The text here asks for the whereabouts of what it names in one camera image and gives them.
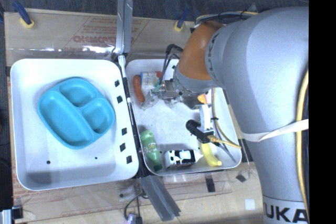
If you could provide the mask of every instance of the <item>banana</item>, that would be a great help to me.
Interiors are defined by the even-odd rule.
[[[215,155],[212,153],[209,143],[201,144],[201,152],[209,166],[216,167],[222,165],[222,162],[219,159],[217,159]]]

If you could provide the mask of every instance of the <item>plastic bottle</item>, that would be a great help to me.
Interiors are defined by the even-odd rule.
[[[160,162],[160,151],[157,148],[153,132],[151,130],[146,130],[146,131],[141,132],[140,140],[142,143],[144,154],[154,164],[154,170],[155,171],[161,170],[162,164]]]

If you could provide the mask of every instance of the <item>white strap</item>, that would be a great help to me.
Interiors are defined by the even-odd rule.
[[[302,120],[302,121],[295,121],[295,122],[290,123],[286,126],[280,127],[279,129],[276,129],[272,132],[257,133],[257,134],[245,134],[245,133],[243,133],[243,137],[247,141],[260,142],[262,140],[272,138],[272,137],[278,136],[280,134],[287,134],[287,133],[307,130],[307,129],[309,129],[308,120],[309,119]]]

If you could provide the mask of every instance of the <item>green soda bottle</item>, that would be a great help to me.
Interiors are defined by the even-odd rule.
[[[141,132],[140,140],[142,143],[144,154],[154,164],[154,170],[155,171],[161,170],[162,164],[160,163],[160,151],[157,149],[157,145],[154,139],[153,132],[151,130],[146,130],[146,131]]]

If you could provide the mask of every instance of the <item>bottle label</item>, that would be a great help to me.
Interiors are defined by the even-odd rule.
[[[143,147],[143,151],[144,151],[145,155],[148,154],[148,153],[152,153],[153,151],[156,151],[156,150],[158,150],[158,149],[156,147],[155,142],[149,143],[147,146]]]

